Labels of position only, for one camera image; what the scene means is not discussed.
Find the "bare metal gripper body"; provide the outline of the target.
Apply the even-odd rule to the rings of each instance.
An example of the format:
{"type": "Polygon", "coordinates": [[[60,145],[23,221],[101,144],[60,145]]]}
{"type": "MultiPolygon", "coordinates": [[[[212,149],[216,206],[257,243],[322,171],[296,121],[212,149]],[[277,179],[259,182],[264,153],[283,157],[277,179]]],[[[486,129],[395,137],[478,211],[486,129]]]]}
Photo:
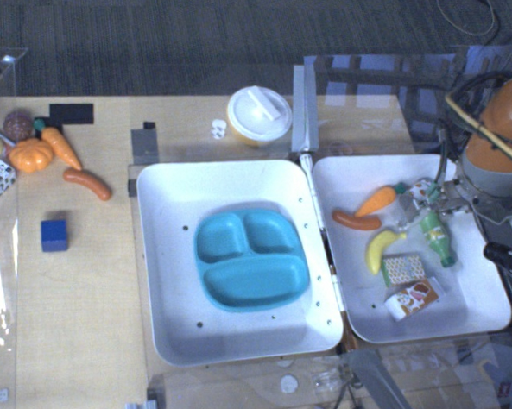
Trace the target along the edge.
{"type": "Polygon", "coordinates": [[[429,208],[444,217],[462,212],[472,213],[471,200],[472,198],[457,178],[440,184],[433,182],[427,190],[429,208]]]}

